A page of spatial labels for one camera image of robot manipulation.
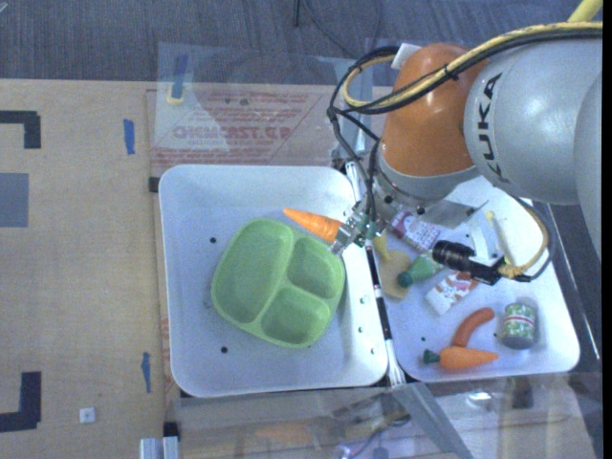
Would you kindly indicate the white and orange carton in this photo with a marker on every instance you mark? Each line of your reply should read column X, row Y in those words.
column 449, row 294

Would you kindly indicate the orange sausage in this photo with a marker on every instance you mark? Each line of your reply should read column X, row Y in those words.
column 471, row 325

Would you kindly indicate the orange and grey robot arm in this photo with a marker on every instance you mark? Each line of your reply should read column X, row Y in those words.
column 430, row 122

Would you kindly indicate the dark red and white packet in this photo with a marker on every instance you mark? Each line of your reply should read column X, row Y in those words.
column 416, row 231

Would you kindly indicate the green divided plate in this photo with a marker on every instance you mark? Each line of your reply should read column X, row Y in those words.
column 260, row 266

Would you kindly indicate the green bottle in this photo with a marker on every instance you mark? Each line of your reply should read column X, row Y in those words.
column 421, row 270

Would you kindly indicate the tan pizza slice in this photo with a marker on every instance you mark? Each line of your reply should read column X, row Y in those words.
column 396, row 273

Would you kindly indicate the green and white can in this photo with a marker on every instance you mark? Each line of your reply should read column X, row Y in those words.
column 518, row 325

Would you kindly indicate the thin black and white rod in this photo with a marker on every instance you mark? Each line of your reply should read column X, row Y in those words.
column 381, row 304

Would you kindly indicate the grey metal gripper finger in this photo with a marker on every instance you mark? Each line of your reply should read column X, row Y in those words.
column 340, row 243

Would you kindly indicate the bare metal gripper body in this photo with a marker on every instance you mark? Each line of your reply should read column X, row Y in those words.
column 389, row 205

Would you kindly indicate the small white square block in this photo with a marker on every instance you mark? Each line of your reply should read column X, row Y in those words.
column 87, row 415

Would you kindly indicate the black cylinder on white bracket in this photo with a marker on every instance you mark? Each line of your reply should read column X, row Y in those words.
column 454, row 255

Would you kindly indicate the white plastic tray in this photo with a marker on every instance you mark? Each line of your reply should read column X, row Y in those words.
column 478, row 371
column 201, row 266

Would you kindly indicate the orange carrot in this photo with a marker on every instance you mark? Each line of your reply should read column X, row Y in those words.
column 464, row 357
column 313, row 222

